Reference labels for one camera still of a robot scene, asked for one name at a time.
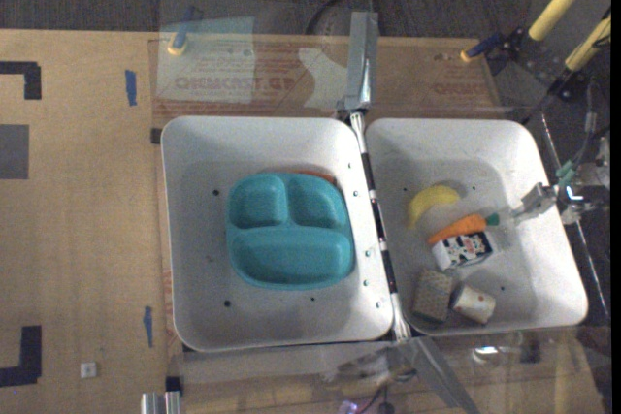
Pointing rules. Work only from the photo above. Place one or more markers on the white printed carton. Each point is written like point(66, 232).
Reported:
point(461, 252)

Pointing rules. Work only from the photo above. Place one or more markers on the orange plate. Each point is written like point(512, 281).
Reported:
point(320, 175)

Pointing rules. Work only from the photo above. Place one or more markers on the brown cardboard board red print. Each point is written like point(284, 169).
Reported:
point(412, 77)

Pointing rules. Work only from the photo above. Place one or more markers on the yellow banana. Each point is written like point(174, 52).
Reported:
point(429, 200)

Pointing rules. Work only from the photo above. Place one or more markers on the orange carrot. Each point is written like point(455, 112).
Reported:
point(461, 227)

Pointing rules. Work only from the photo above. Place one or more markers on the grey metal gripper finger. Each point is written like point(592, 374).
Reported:
point(537, 193)
point(531, 210)

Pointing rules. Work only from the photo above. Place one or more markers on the white paper cup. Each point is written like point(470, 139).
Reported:
point(473, 304)

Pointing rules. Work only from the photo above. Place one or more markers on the blue divided plate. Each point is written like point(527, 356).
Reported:
point(291, 252)

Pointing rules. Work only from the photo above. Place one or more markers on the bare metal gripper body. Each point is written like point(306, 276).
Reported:
point(592, 199)

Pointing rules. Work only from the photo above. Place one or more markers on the small white square block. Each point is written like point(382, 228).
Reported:
point(88, 369)

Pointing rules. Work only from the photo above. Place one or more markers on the thin black and white rod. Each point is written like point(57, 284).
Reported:
point(372, 194)

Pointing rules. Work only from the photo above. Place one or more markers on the white plastic tray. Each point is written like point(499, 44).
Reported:
point(204, 257)
point(533, 276)

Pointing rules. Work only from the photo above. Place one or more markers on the brown dotted bread slice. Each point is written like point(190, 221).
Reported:
point(432, 296)

